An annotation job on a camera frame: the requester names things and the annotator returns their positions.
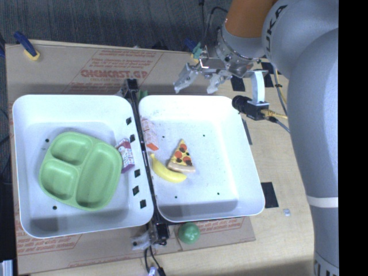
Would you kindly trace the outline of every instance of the pizza crust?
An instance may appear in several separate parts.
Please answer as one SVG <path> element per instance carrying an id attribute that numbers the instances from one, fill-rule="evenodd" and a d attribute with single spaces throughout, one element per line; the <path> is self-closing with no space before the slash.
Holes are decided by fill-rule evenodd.
<path id="1" fill-rule="evenodd" d="M 167 167 L 170 170 L 181 173 L 194 173 L 196 171 L 196 168 L 194 166 L 184 166 L 181 164 L 173 163 L 172 161 L 167 164 Z"/>

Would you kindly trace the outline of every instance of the table surface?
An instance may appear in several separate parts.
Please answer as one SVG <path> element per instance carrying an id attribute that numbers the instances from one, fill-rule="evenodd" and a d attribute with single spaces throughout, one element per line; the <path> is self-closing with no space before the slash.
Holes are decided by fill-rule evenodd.
<path id="1" fill-rule="evenodd" d="M 184 66 L 185 62 L 175 61 L 175 64 Z M 287 97 L 288 80 L 280 75 L 279 82 Z M 250 79 L 245 79 L 244 84 L 246 92 L 234 92 L 227 81 L 220 85 L 216 95 L 251 98 Z M 275 87 L 266 88 L 265 100 L 271 110 L 283 112 Z M 255 241 L 156 256 L 168 276 L 309 276 L 313 273 L 313 224 L 290 135 L 277 124 L 242 117 L 250 133 L 260 181 L 272 182 L 279 207 L 266 208 L 251 217 Z M 287 120 L 279 120 L 288 125 Z M 144 259 L 140 258 L 32 275 L 144 276 L 147 273 Z"/>

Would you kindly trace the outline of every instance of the toy banana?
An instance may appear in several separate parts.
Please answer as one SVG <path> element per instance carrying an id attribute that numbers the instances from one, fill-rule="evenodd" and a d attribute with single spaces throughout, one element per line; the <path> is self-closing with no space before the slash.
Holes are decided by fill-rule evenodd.
<path id="1" fill-rule="evenodd" d="M 171 171 L 167 167 L 165 167 L 159 160 L 156 159 L 154 154 L 150 154 L 149 156 L 152 158 L 152 168 L 154 172 L 161 178 L 172 183 L 183 182 L 186 179 L 185 174 L 181 172 Z"/>

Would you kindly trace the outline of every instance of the hole in bin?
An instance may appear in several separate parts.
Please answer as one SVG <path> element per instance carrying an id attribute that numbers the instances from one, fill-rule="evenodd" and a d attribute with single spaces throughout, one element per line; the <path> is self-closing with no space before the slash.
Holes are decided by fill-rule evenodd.
<path id="1" fill-rule="evenodd" d="M 145 202 L 145 200 L 141 200 L 140 201 L 140 208 L 145 208 L 147 206 L 147 203 Z"/>
<path id="2" fill-rule="evenodd" d="M 133 190 L 133 195 L 135 196 L 139 192 L 138 185 L 136 187 L 134 187 L 132 190 Z"/>

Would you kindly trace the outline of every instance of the green plate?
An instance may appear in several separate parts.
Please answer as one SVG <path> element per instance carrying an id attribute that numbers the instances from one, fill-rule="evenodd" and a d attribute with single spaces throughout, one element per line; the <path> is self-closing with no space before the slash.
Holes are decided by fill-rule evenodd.
<path id="1" fill-rule="evenodd" d="M 120 153 L 94 137 L 66 132 L 51 143 L 42 162 L 39 183 L 50 197 L 84 210 L 106 206 L 122 169 Z"/>

